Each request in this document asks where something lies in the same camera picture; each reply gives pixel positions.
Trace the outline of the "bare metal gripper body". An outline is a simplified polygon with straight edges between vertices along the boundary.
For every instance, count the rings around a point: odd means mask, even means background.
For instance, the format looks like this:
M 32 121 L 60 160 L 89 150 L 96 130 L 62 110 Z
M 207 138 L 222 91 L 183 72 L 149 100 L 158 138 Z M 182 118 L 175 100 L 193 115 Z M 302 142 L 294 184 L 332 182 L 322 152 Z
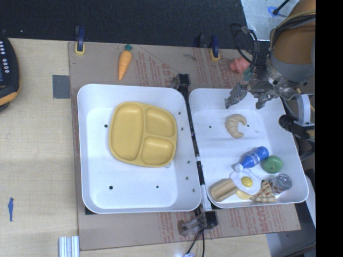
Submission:
M 295 83 L 283 77 L 273 67 L 257 69 L 250 78 L 248 91 L 256 97 L 284 97 L 290 100 L 295 95 Z

